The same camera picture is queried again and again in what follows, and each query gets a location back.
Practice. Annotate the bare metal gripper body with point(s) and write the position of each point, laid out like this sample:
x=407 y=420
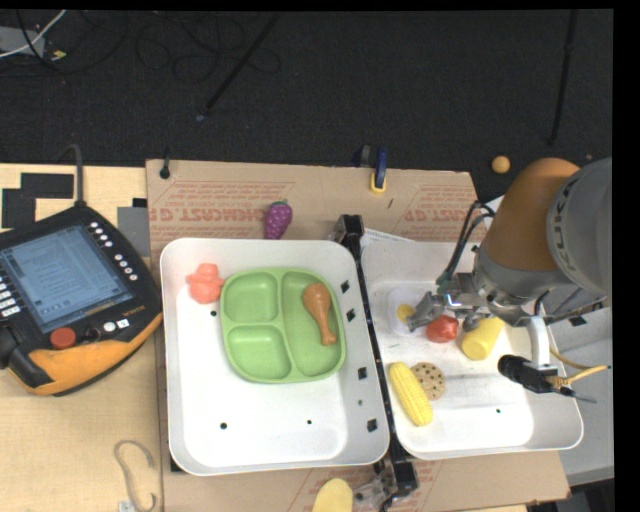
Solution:
x=470 y=292

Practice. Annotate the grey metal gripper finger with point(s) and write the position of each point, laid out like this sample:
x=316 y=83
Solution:
x=471 y=322
x=425 y=310

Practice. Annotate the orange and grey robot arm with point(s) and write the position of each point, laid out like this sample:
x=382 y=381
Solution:
x=545 y=220

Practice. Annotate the yellow bottle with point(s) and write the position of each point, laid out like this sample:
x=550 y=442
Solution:
x=481 y=341

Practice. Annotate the white fried egg, yellow yolk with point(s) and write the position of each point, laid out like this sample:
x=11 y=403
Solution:
x=404 y=312

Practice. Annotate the red tomato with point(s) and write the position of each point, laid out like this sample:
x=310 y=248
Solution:
x=442 y=329

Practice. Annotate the thin black rod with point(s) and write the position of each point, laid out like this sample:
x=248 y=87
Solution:
x=376 y=345

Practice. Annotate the brown chocolate chip biscuit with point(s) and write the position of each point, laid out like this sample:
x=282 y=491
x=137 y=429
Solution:
x=432 y=382

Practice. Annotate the white paper sheet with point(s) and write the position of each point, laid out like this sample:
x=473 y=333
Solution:
x=385 y=236

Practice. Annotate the yellow corn cob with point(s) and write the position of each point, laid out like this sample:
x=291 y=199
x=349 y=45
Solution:
x=411 y=395

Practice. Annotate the white plastic tray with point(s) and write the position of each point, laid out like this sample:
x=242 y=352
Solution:
x=260 y=420
x=480 y=420

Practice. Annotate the brown chicken drumstick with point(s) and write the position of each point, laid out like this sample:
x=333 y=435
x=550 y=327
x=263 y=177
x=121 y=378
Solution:
x=318 y=305

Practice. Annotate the small orange ball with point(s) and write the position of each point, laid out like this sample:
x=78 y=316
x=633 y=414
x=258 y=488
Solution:
x=500 y=164

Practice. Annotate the brown cardboard board, red print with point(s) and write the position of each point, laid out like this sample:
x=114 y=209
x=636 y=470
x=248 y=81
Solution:
x=310 y=200

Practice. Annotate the purple grapes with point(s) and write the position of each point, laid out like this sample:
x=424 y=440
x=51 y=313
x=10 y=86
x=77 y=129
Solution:
x=278 y=220

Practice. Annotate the green divided plate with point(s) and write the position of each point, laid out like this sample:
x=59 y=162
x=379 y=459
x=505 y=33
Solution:
x=255 y=350

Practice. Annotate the pale yellow rounded toy food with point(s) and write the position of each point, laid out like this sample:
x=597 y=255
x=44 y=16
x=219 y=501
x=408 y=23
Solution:
x=332 y=496

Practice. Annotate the pink toy shrimp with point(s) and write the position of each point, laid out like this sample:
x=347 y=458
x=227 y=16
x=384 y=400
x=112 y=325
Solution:
x=205 y=285

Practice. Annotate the black cylinder on white bracket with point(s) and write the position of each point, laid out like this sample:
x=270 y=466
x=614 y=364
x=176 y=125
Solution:
x=522 y=372

